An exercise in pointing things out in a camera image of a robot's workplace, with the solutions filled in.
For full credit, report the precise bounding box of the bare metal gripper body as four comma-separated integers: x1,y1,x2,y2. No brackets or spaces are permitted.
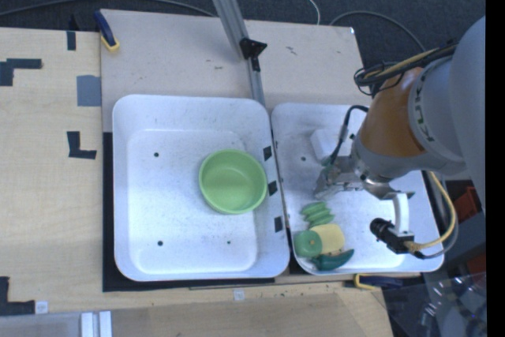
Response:
325,155,392,200

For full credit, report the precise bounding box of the green ribbed toy vegetable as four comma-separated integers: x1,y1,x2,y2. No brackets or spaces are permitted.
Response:
299,201,336,227

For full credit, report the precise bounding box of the white plastic tray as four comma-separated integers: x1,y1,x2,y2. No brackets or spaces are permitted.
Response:
111,93,291,283
271,102,446,276

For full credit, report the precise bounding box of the yellow toy corn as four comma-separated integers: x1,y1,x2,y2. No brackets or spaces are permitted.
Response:
309,223,346,255

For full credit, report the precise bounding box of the green round toy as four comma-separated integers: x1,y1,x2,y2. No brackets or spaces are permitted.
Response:
294,230,324,260

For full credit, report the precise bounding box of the dark green toy pepper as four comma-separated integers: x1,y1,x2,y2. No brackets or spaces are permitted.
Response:
310,249,356,272

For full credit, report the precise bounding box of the green bowl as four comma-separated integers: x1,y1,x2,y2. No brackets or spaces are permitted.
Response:
198,148,269,215

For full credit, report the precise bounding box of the pale wood board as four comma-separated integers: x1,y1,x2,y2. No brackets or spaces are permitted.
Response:
99,8,423,291

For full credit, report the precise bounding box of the black cylinder on white bracket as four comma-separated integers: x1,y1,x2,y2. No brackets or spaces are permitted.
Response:
369,191,416,256

